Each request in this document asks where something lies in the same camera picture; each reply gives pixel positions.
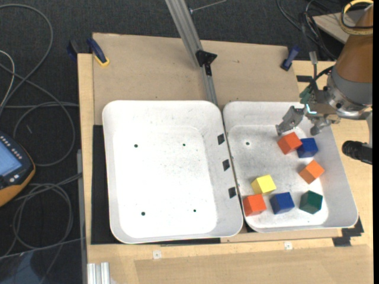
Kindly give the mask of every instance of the white tray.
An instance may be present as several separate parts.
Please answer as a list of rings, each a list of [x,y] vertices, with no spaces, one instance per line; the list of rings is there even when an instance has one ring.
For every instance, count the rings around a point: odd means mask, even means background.
[[[264,196],[267,210],[259,215],[245,216],[255,231],[287,231],[311,228],[350,227],[358,219],[358,212],[330,127],[310,135],[311,122],[304,117],[295,131],[299,138],[314,137],[319,151],[312,158],[299,159],[297,152],[284,155],[277,141],[275,125],[289,107],[302,108],[298,102],[231,102],[224,107],[223,116],[237,185],[242,199],[253,195],[250,183],[259,176],[270,174],[277,189]],[[310,185],[298,172],[315,159],[325,169],[324,174]],[[320,211],[309,214],[300,210],[300,198],[311,190],[323,195]],[[275,215],[269,202],[275,193],[290,192],[295,208]]]
[[[240,231],[243,215],[238,196],[230,197],[236,182],[214,104],[113,101],[102,117],[110,224],[118,240],[229,237]]]

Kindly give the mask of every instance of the cube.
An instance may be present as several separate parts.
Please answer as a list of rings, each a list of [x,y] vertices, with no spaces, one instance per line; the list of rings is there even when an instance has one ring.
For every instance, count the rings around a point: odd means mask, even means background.
[[[304,167],[298,174],[308,183],[311,184],[319,176],[324,173],[324,168],[318,164],[317,161],[312,160],[306,167]]]
[[[247,217],[258,215],[266,210],[266,203],[261,193],[257,195],[247,196],[243,201],[243,210]]]
[[[294,201],[289,192],[278,193],[272,196],[270,204],[275,215],[290,211],[295,207]]]
[[[268,195],[272,191],[276,190],[276,186],[274,180],[270,175],[265,175],[256,178],[252,183],[251,187],[253,187],[254,193],[261,193],[263,195]]]
[[[307,191],[301,196],[299,208],[309,214],[315,214],[321,209],[323,197],[313,191]]]
[[[297,155],[299,158],[313,157],[319,149],[317,148],[314,138],[300,139],[302,145],[297,149]]]
[[[293,131],[280,138],[278,145],[284,154],[289,154],[292,151],[297,150],[301,145],[301,141],[297,134]]]

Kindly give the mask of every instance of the screen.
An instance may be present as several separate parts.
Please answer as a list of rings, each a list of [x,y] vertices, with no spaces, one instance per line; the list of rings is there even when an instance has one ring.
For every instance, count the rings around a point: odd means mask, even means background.
[[[5,176],[21,167],[21,163],[15,156],[0,142],[0,176]]]

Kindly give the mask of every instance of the white cable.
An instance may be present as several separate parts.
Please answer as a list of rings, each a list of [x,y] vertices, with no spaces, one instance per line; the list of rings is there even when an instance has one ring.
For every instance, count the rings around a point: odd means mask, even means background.
[[[4,99],[3,99],[3,100],[1,101],[1,103],[0,103],[0,107],[1,107],[1,106],[4,104],[4,102],[5,102],[6,98],[7,98],[7,96],[9,95],[9,93],[10,93],[10,91],[11,91],[11,89],[12,89],[13,82],[14,82],[15,65],[14,65],[14,61],[13,61],[12,57],[11,57],[8,53],[6,53],[6,52],[3,51],[3,50],[0,50],[0,53],[6,55],[6,56],[10,59],[10,61],[11,61],[11,63],[12,63],[12,71],[13,71],[12,80],[11,80],[11,83],[9,84],[9,87],[8,87],[7,93],[5,94]]]

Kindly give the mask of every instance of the black floor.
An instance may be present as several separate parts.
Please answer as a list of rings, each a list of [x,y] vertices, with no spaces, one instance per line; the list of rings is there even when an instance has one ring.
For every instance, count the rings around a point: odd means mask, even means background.
[[[186,1],[189,7],[196,9],[222,0]],[[279,1],[296,23],[299,13],[304,12],[308,4],[305,0]],[[349,0],[318,1],[328,10],[311,4],[309,12],[312,15],[339,12],[342,4]],[[14,59],[15,72],[22,77],[39,63],[50,41],[48,24],[31,7],[42,12],[51,22],[54,38],[47,58],[29,80],[62,102],[78,104],[76,64],[66,52],[69,40],[75,39],[80,50],[87,52],[85,40],[92,32],[179,37],[164,0],[2,0],[0,50]],[[297,44],[302,48],[297,59],[309,59],[302,33],[284,18],[277,0],[226,0],[195,11],[193,19],[200,39],[281,45],[289,49]],[[328,50],[338,56],[342,45],[324,33],[321,35]],[[317,45],[312,43],[311,46],[320,60],[330,59]],[[1,53],[0,63],[11,68],[8,58]],[[0,102],[10,80],[11,75],[0,69]],[[21,80],[15,80],[14,88]],[[51,97],[23,82],[7,105],[38,105],[49,101],[52,101]],[[67,155],[60,163],[37,167],[32,183],[57,183],[77,174],[76,154],[81,147],[78,107],[67,107],[75,135],[63,109],[39,108],[19,122],[26,110],[7,107],[0,111],[0,131],[14,135],[38,164],[49,164]],[[73,212],[73,227],[65,240],[73,241],[80,238],[77,181],[64,185],[63,189],[70,198]],[[31,186],[22,194],[30,191]],[[14,241],[12,221],[21,203],[12,201],[0,208],[0,257]],[[20,237],[34,247],[54,244],[65,236],[68,216],[68,206],[61,196],[53,191],[41,193],[25,205]],[[17,241],[9,254],[29,249]]]

